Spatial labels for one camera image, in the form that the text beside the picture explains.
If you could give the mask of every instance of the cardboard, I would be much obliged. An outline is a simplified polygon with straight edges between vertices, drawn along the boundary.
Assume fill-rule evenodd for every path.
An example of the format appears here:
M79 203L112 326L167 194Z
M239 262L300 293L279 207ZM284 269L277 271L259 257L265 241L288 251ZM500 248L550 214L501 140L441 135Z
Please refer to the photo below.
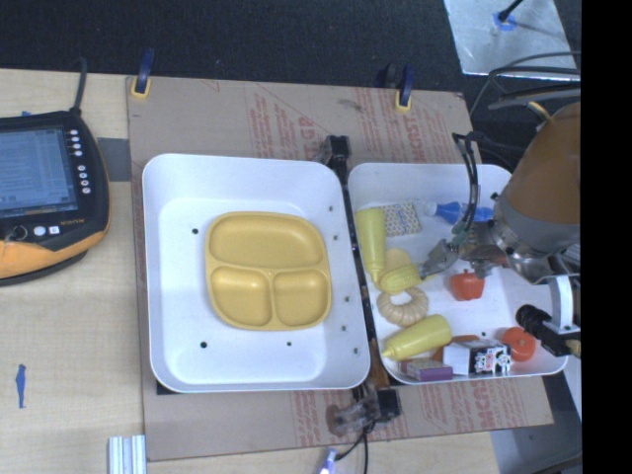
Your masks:
M131 79L127 80L127 92ZM127 96L138 289L143 411L149 461L351 443L326 415L351 391L174 394L149 365L141 174L152 157L200 153L311 160L330 134L350 138L350 166L363 162L460 163L453 132L471 129L456 93L414 91L408 113L395 90L152 79L149 96ZM369 440L548 425L542 379L521 377L400 386L402 415Z

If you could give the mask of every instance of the wooden table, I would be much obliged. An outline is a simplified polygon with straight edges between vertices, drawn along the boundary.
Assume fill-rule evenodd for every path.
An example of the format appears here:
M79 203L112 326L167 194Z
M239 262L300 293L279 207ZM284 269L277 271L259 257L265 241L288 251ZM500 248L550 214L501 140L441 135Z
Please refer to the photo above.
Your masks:
M68 109L78 74L0 70L0 117ZM90 74L83 118L95 137L128 139L125 76ZM114 435L142 435L129 181L112 182L112 226L78 264L0 287L0 471L105 473ZM26 367L24 408L15 378ZM369 445L372 473L498 472L489 433ZM317 472L323 448L150 462L154 473ZM359 446L337 474L362 471Z

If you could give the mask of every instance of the white tray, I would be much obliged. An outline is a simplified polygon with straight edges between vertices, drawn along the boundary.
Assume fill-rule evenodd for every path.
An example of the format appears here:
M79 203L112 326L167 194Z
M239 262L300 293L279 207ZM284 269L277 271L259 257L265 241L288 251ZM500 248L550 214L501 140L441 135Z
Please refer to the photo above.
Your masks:
M493 165L478 165L477 168L481 185L480 205L493 207L494 202L490 196L503 190L510 173ZM352 169L349 176L349 191L353 209L357 211L398 202L467 201L469 183L464 164L365 163ZM419 216L421 232L386 238L387 248L403 249L415 263L425 261L428 252L441 238L451 238L451 226L447 222L439 217L424 216L421 212ZM514 271L502 268L494 268L492 274L485 278L481 298L456 301L449 290L449 279L465 269L470 269L469 264L458 261L446 272L426 279L419 286L429 298L429 314L443 315L451 327L453 336L474 334L483 339L498 338L507 327L517 325L515 312L525 303L533 304L549 314L552 312L553 300L548 285L530 284ZM375 306L380 291L373 285L369 274L366 274L366 281L377 341L382 350L384 341L401 328L388 323L380 315ZM403 297L393 297L393 302L398 299L405 301L408 296L404 294ZM396 361L386 357L382 361L397 380L407 384L423 384L399 371ZM555 357L538 343L535 355L529 361L512 363L509 377L555 373L564 368L566 361L565 356ZM469 378L454 376L454 380Z
M344 389L370 365L340 181L314 162L165 154L142 177L151 366L177 392ZM327 249L332 306L311 328L231 327L212 310L204 234L220 214L266 211L311 222Z

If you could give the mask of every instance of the yellow divided plate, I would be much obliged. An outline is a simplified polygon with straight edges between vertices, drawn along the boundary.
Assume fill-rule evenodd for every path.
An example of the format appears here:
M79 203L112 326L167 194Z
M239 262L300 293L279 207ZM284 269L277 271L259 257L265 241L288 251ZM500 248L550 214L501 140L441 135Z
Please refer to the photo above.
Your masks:
M229 212L208 227L206 285L215 312L249 330L317 325L331 308L327 250L307 220L273 212Z

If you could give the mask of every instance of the beige ring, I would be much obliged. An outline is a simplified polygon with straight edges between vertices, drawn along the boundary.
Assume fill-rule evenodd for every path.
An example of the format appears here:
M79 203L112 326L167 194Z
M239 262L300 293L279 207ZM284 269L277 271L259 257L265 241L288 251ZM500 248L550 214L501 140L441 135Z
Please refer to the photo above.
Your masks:
M411 286L406 288L405 292L411 299L398 305L393 303L391 295L386 292L380 293L377 297L377 310L382 317L389 323L404 328L424 319L429 308L428 297L422 290Z

